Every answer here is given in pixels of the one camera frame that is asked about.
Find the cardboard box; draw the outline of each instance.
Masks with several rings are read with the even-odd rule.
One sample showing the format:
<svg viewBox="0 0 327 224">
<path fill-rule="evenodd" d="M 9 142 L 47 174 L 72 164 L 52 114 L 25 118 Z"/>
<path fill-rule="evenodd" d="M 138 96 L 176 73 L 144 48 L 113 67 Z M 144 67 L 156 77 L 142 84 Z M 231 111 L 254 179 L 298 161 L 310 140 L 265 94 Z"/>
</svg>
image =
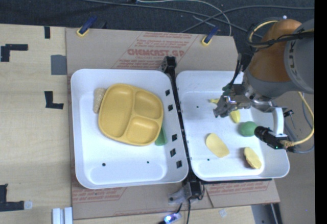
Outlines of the cardboard box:
<svg viewBox="0 0 327 224">
<path fill-rule="evenodd" d="M 66 29 L 69 125 L 74 219 L 176 211 L 169 194 L 182 183 L 90 190 L 75 176 L 70 78 L 84 68 L 160 69 L 165 56 L 175 56 L 176 74 L 184 70 L 234 70 L 238 53 L 232 37 L 214 36 L 208 46 L 205 35 L 91 29 L 85 37 Z M 277 203 L 274 180 L 225 182 L 206 185 L 202 200 L 192 209 Z"/>
</svg>

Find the white tray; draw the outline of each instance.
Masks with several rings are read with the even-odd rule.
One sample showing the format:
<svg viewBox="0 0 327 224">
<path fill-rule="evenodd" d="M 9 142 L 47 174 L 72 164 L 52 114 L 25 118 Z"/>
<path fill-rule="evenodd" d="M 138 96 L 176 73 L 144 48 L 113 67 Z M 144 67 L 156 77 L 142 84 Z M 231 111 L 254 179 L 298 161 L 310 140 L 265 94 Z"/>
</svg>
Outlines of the white tray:
<svg viewBox="0 0 327 224">
<path fill-rule="evenodd" d="M 92 110 L 94 90 L 115 83 L 143 88 L 161 99 L 167 144 L 133 146 L 111 140 L 100 132 L 98 114 Z M 164 184 L 180 182 L 187 176 L 188 162 L 173 90 L 166 74 L 156 70 L 82 69 L 73 74 L 71 91 L 75 171 L 84 187 Z"/>
<path fill-rule="evenodd" d="M 233 78 L 232 71 L 183 71 L 176 79 L 182 118 L 195 175 L 204 181 L 254 180 L 284 177 L 289 171 L 285 150 L 274 150 L 257 137 L 243 137 L 238 133 L 238 124 L 229 117 L 215 118 L 217 105 L 210 99 L 219 98 L 222 88 Z M 236 83 L 241 83 L 242 74 Z M 273 129 L 271 113 L 257 109 L 242 109 L 241 122 L 254 121 L 258 126 Z M 230 154 L 216 157 L 205 145 L 209 133 L 216 133 L 229 148 Z M 251 147 L 260 157 L 262 167 L 253 169 L 246 163 L 244 147 Z"/>
</svg>

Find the divided yellow plate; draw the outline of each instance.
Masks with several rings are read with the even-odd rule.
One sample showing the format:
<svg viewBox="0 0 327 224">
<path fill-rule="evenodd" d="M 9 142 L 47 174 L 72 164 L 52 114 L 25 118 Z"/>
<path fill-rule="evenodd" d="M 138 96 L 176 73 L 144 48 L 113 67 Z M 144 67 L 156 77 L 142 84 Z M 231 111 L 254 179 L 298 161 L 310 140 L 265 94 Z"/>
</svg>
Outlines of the divided yellow plate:
<svg viewBox="0 0 327 224">
<path fill-rule="evenodd" d="M 103 97 L 98 125 L 108 138 L 144 146 L 158 138 L 163 117 L 158 96 L 132 85 L 114 84 Z"/>
</svg>

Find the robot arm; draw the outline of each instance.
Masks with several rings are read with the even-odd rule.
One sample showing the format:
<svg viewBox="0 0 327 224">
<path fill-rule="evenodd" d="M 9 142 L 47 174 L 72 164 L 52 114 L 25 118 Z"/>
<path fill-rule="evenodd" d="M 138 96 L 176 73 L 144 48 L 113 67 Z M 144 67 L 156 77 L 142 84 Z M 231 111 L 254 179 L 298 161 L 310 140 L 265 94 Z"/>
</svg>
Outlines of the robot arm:
<svg viewBox="0 0 327 224">
<path fill-rule="evenodd" d="M 254 32 L 266 24 L 274 23 L 259 43 L 252 42 Z M 314 20 L 301 24 L 291 19 L 268 20 L 259 23 L 248 34 L 248 43 L 256 51 L 244 71 L 241 84 L 234 84 L 240 72 L 240 60 L 232 81 L 226 85 L 217 107 L 215 117 L 227 117 L 231 111 L 254 107 L 262 112 L 276 112 L 280 107 L 273 100 L 285 92 L 298 91 L 314 93 Z M 282 148 L 270 138 L 283 137 L 280 129 L 262 127 L 256 136 Z"/>
</svg>

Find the blue clip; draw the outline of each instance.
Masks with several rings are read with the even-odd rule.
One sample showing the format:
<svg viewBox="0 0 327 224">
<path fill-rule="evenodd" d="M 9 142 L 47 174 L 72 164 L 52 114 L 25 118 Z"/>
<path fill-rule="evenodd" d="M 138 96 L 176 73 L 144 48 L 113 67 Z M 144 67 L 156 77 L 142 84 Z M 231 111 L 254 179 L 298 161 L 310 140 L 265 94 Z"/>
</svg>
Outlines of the blue clip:
<svg viewBox="0 0 327 224">
<path fill-rule="evenodd" d="M 90 17 L 86 22 L 85 24 L 76 31 L 77 35 L 80 36 L 80 37 L 83 37 L 85 36 L 88 31 L 89 31 L 89 28 L 92 26 L 92 24 L 94 24 L 96 22 L 98 18 L 96 16 L 93 16 L 93 17 Z"/>
<path fill-rule="evenodd" d="M 208 45 L 211 43 L 212 37 L 217 33 L 217 31 L 218 31 L 218 26 L 215 26 L 215 27 L 210 31 L 210 33 L 202 39 L 201 43 L 202 43 L 204 46 L 208 46 Z"/>
</svg>

